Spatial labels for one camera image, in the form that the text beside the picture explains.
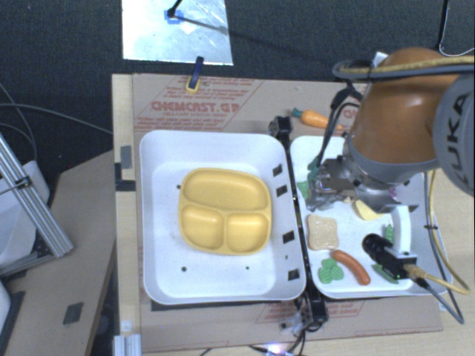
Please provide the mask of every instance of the yellow cable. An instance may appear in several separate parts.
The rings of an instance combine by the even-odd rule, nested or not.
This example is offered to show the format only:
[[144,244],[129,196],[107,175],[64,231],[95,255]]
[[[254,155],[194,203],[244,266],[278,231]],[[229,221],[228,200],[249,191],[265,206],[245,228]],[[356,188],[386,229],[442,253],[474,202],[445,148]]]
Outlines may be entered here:
[[[434,212],[433,212],[433,191],[434,191],[434,185],[436,181],[436,171],[432,171],[430,173],[430,184],[429,184],[429,212],[430,212],[430,226],[434,227],[434,220],[433,218],[435,217]],[[442,245],[439,241],[439,238],[436,233],[436,229],[431,229],[430,230],[430,235],[432,236],[437,251],[439,252],[440,257],[442,258],[442,261],[444,262],[445,266],[447,266],[447,269],[450,271],[452,274],[453,278],[463,287],[464,290],[470,291],[470,288],[468,285],[465,283],[465,281],[453,270],[452,265],[449,263],[447,257],[445,256],[445,253],[442,249]]]
[[[434,227],[434,213],[433,213],[433,191],[434,191],[434,184],[436,180],[436,171],[432,171],[430,175],[430,184],[429,184],[429,216],[430,216],[430,225]],[[447,281],[444,281],[442,278],[438,278],[433,276],[432,274],[428,274],[425,270],[421,269],[415,264],[407,264],[404,265],[404,270],[409,274],[409,277],[411,278],[423,278],[425,280],[431,280],[435,283],[438,283],[442,286],[445,286],[447,289],[450,289],[452,291],[455,291],[460,294],[470,294],[470,289],[468,288],[468,285],[464,282],[462,278],[459,277],[459,275],[453,270],[452,266],[448,262],[447,257],[444,254],[444,251],[442,250],[442,245],[439,242],[439,238],[436,235],[436,229],[431,229],[430,230],[430,235],[434,239],[437,251],[439,252],[440,257],[442,258],[442,261],[444,262],[445,266],[447,266],[447,269],[451,272],[453,278],[457,280],[462,288],[457,287],[453,285],[452,283],[449,283]]]
[[388,73],[392,71],[401,71],[401,70],[419,70],[429,67],[436,66],[447,66],[447,65],[470,65],[473,64],[475,57],[473,56],[459,56],[455,58],[438,58],[438,59],[428,59],[426,61],[404,63],[403,65],[392,65],[392,66],[381,66],[381,67],[340,67],[339,71],[342,73]]
[[452,285],[451,283],[448,283],[447,281],[444,281],[442,278],[438,278],[438,277],[433,276],[432,274],[428,274],[424,269],[421,269],[415,264],[405,264],[403,268],[409,274],[409,277],[422,278],[424,280],[431,280],[457,293],[470,294],[470,290],[459,288],[455,285]]

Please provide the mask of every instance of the green toy leaf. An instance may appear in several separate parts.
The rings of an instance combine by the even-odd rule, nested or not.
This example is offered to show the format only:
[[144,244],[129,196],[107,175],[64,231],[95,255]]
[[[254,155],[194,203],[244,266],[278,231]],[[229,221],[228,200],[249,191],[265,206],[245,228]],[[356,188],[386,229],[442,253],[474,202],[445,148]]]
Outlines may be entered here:
[[318,278],[320,278],[321,283],[332,282],[331,270],[328,268],[319,268]]
[[391,224],[388,224],[384,230],[384,238],[391,241],[391,244],[394,244],[394,228]]
[[395,280],[394,278],[392,278],[388,273],[386,273],[384,270],[383,270],[383,267],[379,264],[375,264],[375,265],[371,265],[373,267],[373,270],[378,273],[381,277],[383,277],[387,282],[391,282],[393,283],[394,285],[398,285],[399,284],[399,281],[398,280]]
[[297,187],[302,193],[302,197],[304,197],[305,200],[309,199],[309,182],[297,182]]
[[343,280],[343,277],[344,277],[343,269],[340,268],[338,265],[335,265],[332,267],[330,271],[330,275],[332,276],[334,280]]
[[333,266],[336,266],[336,260],[334,258],[326,258],[321,261],[321,264],[324,268],[331,269]]

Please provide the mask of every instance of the toy bread slice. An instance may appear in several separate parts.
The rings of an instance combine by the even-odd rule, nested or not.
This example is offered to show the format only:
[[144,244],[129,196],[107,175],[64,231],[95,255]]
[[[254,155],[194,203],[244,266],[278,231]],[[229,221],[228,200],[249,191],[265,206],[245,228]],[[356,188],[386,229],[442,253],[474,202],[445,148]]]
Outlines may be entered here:
[[336,220],[331,217],[309,215],[307,217],[309,227],[309,248],[313,251],[323,249],[337,249],[338,236]]

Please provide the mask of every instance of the metal frame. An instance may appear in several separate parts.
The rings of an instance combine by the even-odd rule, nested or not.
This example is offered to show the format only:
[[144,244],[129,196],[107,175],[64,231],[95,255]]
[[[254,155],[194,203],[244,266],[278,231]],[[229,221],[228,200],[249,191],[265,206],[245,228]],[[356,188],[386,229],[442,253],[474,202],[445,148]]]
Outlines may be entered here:
[[132,334],[130,336],[114,336],[114,356],[142,356],[142,336]]
[[32,253],[0,269],[0,276],[6,276],[31,266],[51,260],[53,257],[64,256],[71,249],[73,243],[59,227],[48,206],[42,201],[30,177],[26,175],[22,164],[16,158],[7,141],[0,133],[0,177],[8,184],[8,191],[12,191],[23,209],[27,212],[36,229],[47,244],[52,257],[40,257]]

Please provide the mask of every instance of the toy carrot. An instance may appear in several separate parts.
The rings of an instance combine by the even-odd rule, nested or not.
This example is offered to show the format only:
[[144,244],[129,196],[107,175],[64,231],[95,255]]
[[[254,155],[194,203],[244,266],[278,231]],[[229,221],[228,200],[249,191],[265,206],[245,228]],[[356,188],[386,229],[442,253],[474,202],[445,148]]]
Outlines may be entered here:
[[[326,128],[328,125],[328,118],[311,110],[300,111],[294,108],[292,111],[292,117],[299,117],[305,125],[310,125],[315,128]],[[338,125],[337,131],[342,131],[343,127]]]

